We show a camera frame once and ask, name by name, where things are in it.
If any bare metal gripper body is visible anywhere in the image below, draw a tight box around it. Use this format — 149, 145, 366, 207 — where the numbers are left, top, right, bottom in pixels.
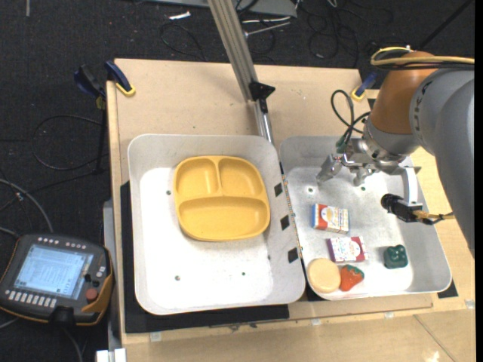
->
339, 137, 408, 176

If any white plastic tray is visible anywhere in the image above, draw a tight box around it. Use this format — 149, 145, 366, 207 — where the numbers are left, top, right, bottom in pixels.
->
127, 133, 306, 316
279, 135, 453, 302

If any orange and white carton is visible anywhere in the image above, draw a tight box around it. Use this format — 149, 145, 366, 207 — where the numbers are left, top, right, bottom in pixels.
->
310, 203, 350, 235

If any purple and white carton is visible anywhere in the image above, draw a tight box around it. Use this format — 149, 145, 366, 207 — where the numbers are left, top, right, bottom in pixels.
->
325, 235, 369, 264

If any green toy pepper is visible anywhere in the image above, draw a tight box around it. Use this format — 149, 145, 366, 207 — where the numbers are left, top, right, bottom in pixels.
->
383, 244, 409, 270

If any red toy strawberry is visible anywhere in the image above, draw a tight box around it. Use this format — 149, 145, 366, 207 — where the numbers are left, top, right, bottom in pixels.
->
339, 264, 365, 293

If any pale yellow round biscuit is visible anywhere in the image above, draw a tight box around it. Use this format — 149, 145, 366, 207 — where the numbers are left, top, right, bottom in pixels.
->
306, 257, 342, 294

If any yellow divided plate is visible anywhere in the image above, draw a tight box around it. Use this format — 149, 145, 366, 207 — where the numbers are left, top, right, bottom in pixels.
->
173, 155, 272, 243

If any pale wood board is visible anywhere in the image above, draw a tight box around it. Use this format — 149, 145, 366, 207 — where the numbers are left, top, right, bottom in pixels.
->
113, 58, 433, 345

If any black cylinder on white bracket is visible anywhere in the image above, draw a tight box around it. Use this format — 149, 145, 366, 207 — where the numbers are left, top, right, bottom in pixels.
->
380, 166, 424, 223

